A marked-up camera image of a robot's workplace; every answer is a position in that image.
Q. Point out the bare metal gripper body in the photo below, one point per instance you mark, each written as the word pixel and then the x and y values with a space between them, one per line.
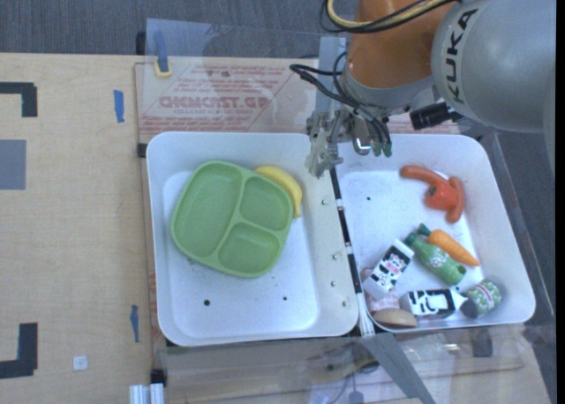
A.
pixel 342 124

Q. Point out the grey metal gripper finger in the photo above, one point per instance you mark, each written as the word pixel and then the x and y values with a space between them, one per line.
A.
pixel 317 159
pixel 334 156

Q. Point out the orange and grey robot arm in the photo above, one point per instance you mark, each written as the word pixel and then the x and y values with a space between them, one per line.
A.
pixel 494 54

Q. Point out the yellow banana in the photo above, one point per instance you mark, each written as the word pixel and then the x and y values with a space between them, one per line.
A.
pixel 287 181

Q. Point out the white plastic tray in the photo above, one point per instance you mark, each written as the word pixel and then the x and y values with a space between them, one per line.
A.
pixel 388 208
pixel 247 305

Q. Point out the orange sausage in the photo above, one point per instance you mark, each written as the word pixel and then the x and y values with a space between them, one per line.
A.
pixel 417 173
pixel 458 204

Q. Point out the orange tomato with green top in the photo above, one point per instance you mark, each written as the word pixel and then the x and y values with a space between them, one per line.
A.
pixel 441 196

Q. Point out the green divided plate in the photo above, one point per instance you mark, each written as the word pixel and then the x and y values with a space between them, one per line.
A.
pixel 207 212

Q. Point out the white cow print carton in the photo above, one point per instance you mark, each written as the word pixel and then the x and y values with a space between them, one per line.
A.
pixel 388 267

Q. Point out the brown cardboard board red print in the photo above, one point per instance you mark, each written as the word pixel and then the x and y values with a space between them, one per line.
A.
pixel 198 102

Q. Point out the green bottle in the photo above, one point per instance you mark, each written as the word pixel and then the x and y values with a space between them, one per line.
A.
pixel 437 261

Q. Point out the orange carrot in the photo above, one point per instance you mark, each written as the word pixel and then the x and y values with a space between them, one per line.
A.
pixel 452 248

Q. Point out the pink meat slice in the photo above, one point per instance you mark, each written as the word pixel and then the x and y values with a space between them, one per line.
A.
pixel 384 303

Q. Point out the tan bread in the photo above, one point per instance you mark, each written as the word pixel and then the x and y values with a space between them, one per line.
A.
pixel 395 318

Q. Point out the black and white bottle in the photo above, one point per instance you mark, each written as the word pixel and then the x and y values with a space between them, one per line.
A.
pixel 430 303

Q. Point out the green and white can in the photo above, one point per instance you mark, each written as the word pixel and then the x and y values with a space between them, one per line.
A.
pixel 485 296

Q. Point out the black cylinder on white bracket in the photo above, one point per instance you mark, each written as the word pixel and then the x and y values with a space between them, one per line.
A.
pixel 430 115

